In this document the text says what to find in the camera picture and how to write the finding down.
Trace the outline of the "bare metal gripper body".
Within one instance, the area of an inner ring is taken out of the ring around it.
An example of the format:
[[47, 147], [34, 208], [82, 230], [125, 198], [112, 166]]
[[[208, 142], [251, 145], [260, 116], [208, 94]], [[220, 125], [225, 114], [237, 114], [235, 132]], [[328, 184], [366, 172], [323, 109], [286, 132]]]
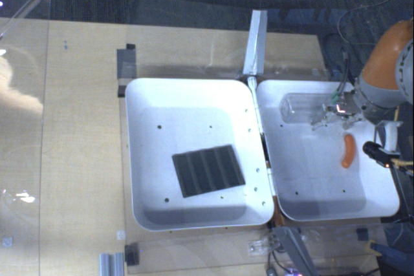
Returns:
[[343, 120], [345, 122], [362, 121], [364, 116], [361, 108], [357, 106], [353, 98], [353, 90], [351, 92], [343, 92], [336, 95], [323, 104], [323, 119], [328, 122]]

